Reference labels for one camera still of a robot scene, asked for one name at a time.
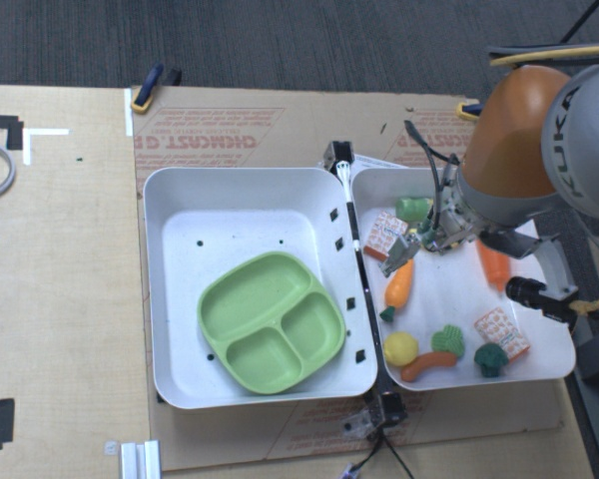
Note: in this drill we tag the black cylinder on white bracket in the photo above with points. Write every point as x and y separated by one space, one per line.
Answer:
539 292

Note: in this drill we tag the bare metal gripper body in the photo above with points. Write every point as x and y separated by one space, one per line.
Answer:
453 222

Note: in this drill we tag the orange sausage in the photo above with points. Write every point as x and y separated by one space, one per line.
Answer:
426 364

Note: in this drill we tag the thin black and white rod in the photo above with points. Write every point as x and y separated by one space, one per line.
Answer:
362 262

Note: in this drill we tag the white plastic tray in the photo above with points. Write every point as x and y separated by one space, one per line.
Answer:
179 317
454 297

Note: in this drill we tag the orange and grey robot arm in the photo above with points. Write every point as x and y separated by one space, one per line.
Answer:
519 138

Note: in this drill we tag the dark green broccoli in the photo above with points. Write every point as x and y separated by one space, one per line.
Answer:
490 359

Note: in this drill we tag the green divided plate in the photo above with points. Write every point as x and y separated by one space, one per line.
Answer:
269 317

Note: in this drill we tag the orange and white carton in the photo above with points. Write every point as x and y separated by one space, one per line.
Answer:
503 335
382 232

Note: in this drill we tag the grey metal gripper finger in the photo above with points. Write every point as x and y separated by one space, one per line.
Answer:
389 266
407 247

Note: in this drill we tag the orange carrot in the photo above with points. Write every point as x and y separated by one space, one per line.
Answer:
400 287

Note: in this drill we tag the brown cardboard board red print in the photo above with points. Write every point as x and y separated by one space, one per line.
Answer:
279 128

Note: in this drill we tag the yellow lemon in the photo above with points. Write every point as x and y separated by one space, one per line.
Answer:
400 349

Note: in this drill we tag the light green grapes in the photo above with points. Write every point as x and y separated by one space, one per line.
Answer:
448 339

